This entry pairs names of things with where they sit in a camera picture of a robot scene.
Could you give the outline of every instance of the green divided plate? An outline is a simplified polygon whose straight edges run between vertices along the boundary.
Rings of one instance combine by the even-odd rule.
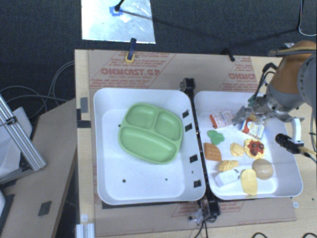
[[[135,157],[167,164],[176,157],[182,138],[183,123],[177,115],[151,104],[136,103],[124,116],[118,140],[121,148]]]

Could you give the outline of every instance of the metal sheet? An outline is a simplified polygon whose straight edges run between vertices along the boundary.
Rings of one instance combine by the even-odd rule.
[[[81,0],[84,40],[155,44],[150,0]]]

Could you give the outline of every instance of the white tray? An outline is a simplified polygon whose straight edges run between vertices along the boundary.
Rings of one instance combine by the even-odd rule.
[[[119,124],[135,103],[145,102],[178,115],[183,140],[176,158],[160,165],[143,161],[124,152],[118,143]],[[110,205],[196,201],[203,197],[206,184],[187,95],[176,90],[104,88],[94,96],[97,147],[98,193]],[[190,162],[190,157],[197,160]]]
[[[226,110],[237,113],[242,106],[247,104],[250,96],[250,93],[199,92],[195,96],[195,106],[202,144],[211,142],[207,136],[207,131],[214,128],[212,127],[209,115]],[[243,146],[244,140],[251,138],[251,136],[240,132],[239,126],[231,125],[225,128],[218,128],[216,131],[223,133],[225,137],[225,141],[217,145],[221,151],[222,159],[237,160],[239,166],[235,169],[241,172],[244,169],[251,169],[254,160],[246,154],[242,157],[233,157],[230,153],[231,143],[235,142]],[[240,180],[219,188],[214,179],[216,174],[219,173],[217,170],[219,162],[206,160],[212,192],[223,200],[286,197],[300,194],[303,189],[303,183],[295,157],[275,142],[275,136],[279,133],[287,134],[284,123],[278,119],[266,120],[264,135],[261,141],[266,148],[264,159],[272,163],[274,173],[268,180],[257,179],[258,194],[256,196],[245,194]]]

